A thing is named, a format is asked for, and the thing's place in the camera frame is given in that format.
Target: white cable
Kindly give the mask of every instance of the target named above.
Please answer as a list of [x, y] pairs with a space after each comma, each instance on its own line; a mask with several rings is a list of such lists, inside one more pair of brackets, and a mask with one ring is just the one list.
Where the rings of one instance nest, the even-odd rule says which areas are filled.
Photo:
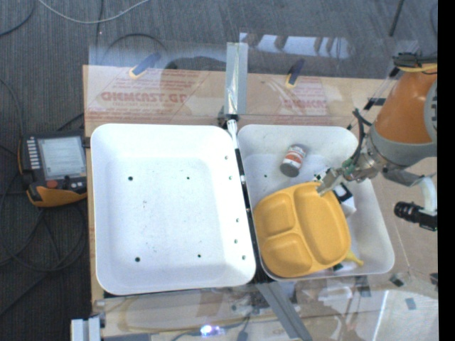
[[133, 5], [133, 6], [130, 6], [127, 10], [121, 12], [120, 14], [117, 14], [116, 16], [112, 16], [110, 18], [106, 18], [106, 19], [102, 19], [102, 20], [96, 20], [96, 21], [81, 21], [81, 20], [77, 20], [77, 19], [74, 19], [74, 18], [71, 18], [69, 16], [66, 16], [66, 15], [63, 15], [61, 12], [59, 11], [56, 11], [55, 9], [51, 8], [49, 5], [47, 5], [47, 3], [45, 3], [43, 0], [38, 0], [40, 3], [42, 3], [42, 5], [44, 5], [47, 9], [51, 10], [53, 13], [56, 13], [57, 15], [61, 16], [62, 18], [65, 18], [69, 21], [74, 21], [75, 23], [81, 23], [81, 24], [98, 24], [98, 23], [104, 23], [106, 21], [111, 21], [111, 20], [114, 20], [114, 19], [117, 19], [119, 18], [120, 16], [126, 14], [128, 11], [138, 7], [139, 5], [142, 5], [150, 0], [143, 0], [143, 1], [140, 1], [139, 3]]

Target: can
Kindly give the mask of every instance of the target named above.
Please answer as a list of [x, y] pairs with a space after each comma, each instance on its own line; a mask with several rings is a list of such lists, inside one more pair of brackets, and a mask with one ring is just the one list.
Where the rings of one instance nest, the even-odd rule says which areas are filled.
[[305, 147], [301, 144], [292, 144], [279, 167], [280, 171], [288, 177], [297, 177], [305, 157]]

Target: yellow object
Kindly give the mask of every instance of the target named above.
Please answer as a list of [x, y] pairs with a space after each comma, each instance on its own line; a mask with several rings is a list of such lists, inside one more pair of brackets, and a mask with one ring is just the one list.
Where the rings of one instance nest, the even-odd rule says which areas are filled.
[[263, 198], [253, 217], [259, 250], [275, 276], [296, 278], [346, 258], [350, 233], [335, 194], [320, 196], [320, 183], [294, 185]]
[[363, 260], [360, 260], [358, 257], [356, 257], [352, 250], [348, 251], [345, 260], [354, 261], [357, 265], [363, 266]]

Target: handheld device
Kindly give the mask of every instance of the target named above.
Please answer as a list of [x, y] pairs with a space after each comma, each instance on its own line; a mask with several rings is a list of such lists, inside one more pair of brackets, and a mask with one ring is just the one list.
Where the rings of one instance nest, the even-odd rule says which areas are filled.
[[37, 207], [57, 207], [87, 197], [83, 131], [30, 133], [19, 142], [24, 189]]

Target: transparent plastic sheet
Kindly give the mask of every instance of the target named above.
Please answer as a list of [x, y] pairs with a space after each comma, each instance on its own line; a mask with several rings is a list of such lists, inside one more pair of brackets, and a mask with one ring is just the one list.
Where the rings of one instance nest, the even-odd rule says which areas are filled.
[[[139, 42], [136, 38], [132, 38], [119, 42], [116, 46], [92, 49], [90, 64], [85, 67], [87, 135], [89, 136], [94, 128], [105, 122], [222, 126], [226, 113], [239, 115], [239, 129], [248, 124], [347, 127], [352, 123], [351, 112], [354, 107], [362, 109], [369, 98], [386, 97], [391, 90], [394, 80], [386, 79], [392, 69], [391, 57], [399, 52], [414, 49], [413, 42], [397, 43], [383, 39], [366, 41], [359, 38], [357, 41], [348, 42], [342, 38], [334, 38], [331, 41], [330, 38], [325, 37], [288, 37], [287, 40], [278, 39], [278, 41], [281, 40], [281, 45], [287, 42], [283, 48], [275, 47], [276, 50], [270, 52], [269, 48], [264, 48], [268, 37], [259, 44], [250, 44], [244, 38], [245, 36], [241, 35], [240, 42], [249, 44], [247, 100], [246, 107], [240, 111], [238, 102], [235, 104], [232, 102], [232, 108], [226, 111], [226, 89], [231, 87], [234, 94], [238, 93], [235, 91], [234, 82], [226, 80], [228, 62], [226, 46], [182, 42], [157, 43], [148, 38], [141, 40], [139, 37]], [[300, 50], [297, 49], [301, 42], [306, 42], [306, 46], [320, 44], [320, 49], [324, 50], [319, 54], [311, 52], [304, 56], [305, 63], [302, 74], [297, 79], [297, 86], [289, 88], [285, 82], [289, 68], [305, 53], [300, 48]], [[289, 43], [292, 43], [294, 50], [291, 46], [287, 46]], [[384, 55], [378, 57], [369, 54], [371, 44], [383, 47]], [[159, 52], [159, 59], [153, 67], [146, 69], [143, 76], [133, 80], [129, 71], [150, 56], [151, 52]], [[369, 115], [367, 118], [374, 119], [379, 108], [373, 107], [366, 113]], [[413, 227], [410, 231], [409, 223], [394, 216], [392, 206], [397, 198], [396, 193], [386, 193], [388, 185], [389, 183], [380, 176], [373, 180], [375, 191], [377, 194], [380, 193], [382, 198], [381, 210], [395, 253], [395, 265], [391, 271], [368, 276], [368, 278], [347, 276], [309, 279], [289, 284], [289, 297], [316, 339], [318, 335], [321, 337], [323, 335], [332, 337], [334, 340], [350, 340], [346, 330], [353, 328], [357, 331], [362, 330], [358, 334], [365, 340], [369, 340], [374, 336], [371, 330], [374, 330], [376, 335], [381, 335], [388, 325], [395, 325], [398, 329], [400, 327], [394, 324], [394, 319], [398, 317], [402, 323], [405, 323], [414, 317], [415, 310], [408, 308], [408, 304], [412, 302], [406, 301], [410, 298], [416, 301], [417, 309], [421, 301], [422, 308], [425, 304], [425, 309], [431, 313], [425, 316], [430, 320], [429, 322], [432, 322], [431, 326], [429, 322], [415, 325], [412, 321], [415, 328], [420, 329], [423, 335], [426, 335], [429, 330], [428, 335], [431, 335], [428, 336], [428, 340], [431, 340], [434, 332], [437, 331], [434, 328], [434, 324], [437, 325], [437, 289], [429, 281], [427, 268], [421, 268], [419, 265], [422, 261], [428, 260], [428, 254], [424, 254], [423, 251], [414, 251], [410, 254], [410, 251], [405, 248], [406, 241], [403, 239], [403, 234], [407, 232], [423, 241], [431, 234], [418, 227]], [[418, 199], [418, 191], [417, 188], [411, 190], [403, 188], [399, 189], [398, 193], [405, 194], [404, 198], [400, 198], [403, 200], [416, 196]], [[431, 247], [434, 242], [431, 240], [429, 243]], [[420, 256], [417, 263], [412, 259], [415, 255], [418, 258]], [[202, 301], [205, 291], [194, 292], [106, 298], [103, 302], [106, 305], [107, 319], [111, 318], [108, 322], [109, 327], [105, 328], [103, 333], [106, 336], [113, 336], [116, 332], [117, 334], [150, 332], [154, 333], [156, 340], [173, 340], [181, 333], [189, 331], [194, 334], [195, 330], [199, 330], [203, 325], [216, 324], [215, 321], [218, 321], [221, 328], [229, 324], [237, 325], [235, 335], [234, 327], [226, 328], [227, 332], [225, 335], [218, 336], [219, 339], [236, 340], [245, 324], [242, 321], [245, 321], [247, 313], [233, 312], [232, 306], [241, 309], [243, 304], [257, 303], [254, 296], [257, 295], [257, 289], [254, 286], [234, 290], [225, 288], [211, 290], [210, 293], [222, 293], [223, 296], [211, 298], [207, 302]], [[246, 301], [237, 292], [242, 294], [245, 292], [245, 297], [252, 297], [252, 300]], [[198, 296], [186, 303], [187, 296], [191, 298], [192, 294]], [[239, 303], [237, 303], [237, 296], [242, 300]], [[177, 324], [178, 318], [172, 312], [168, 317], [163, 313], [165, 327], [162, 323], [156, 323], [156, 318], [152, 315], [146, 316], [145, 310], [173, 309], [169, 305], [171, 299], [179, 299], [176, 301], [176, 309], [184, 304], [186, 310], [190, 311], [188, 317], [191, 320], [188, 320], [187, 324]], [[130, 302], [131, 307], [120, 310], [119, 304], [125, 300]], [[357, 308], [352, 306], [354, 301], [359, 302], [356, 303]], [[324, 307], [314, 307], [314, 302], [322, 302]], [[141, 305], [137, 312], [130, 312], [134, 310], [135, 305], [139, 304]], [[218, 306], [225, 311], [218, 313], [210, 310]], [[270, 323], [274, 325], [271, 328], [264, 328], [264, 324], [259, 324], [259, 328], [264, 330], [261, 336], [267, 336], [271, 340], [288, 340], [270, 308], [265, 306], [259, 315], [261, 312], [270, 317]], [[205, 314], [205, 318], [198, 318], [197, 315], [200, 314]], [[251, 314], [251, 316], [249, 328], [252, 327], [256, 315]], [[315, 318], [320, 318], [320, 322], [313, 322]], [[349, 320], [347, 325], [343, 325], [343, 318]], [[324, 331], [327, 330], [326, 326], [335, 323], [338, 331], [335, 330], [333, 334], [327, 335]], [[341, 329], [345, 331], [343, 335], [339, 333]], [[182, 335], [181, 339], [185, 340], [185, 337], [197, 338], [195, 335]]]

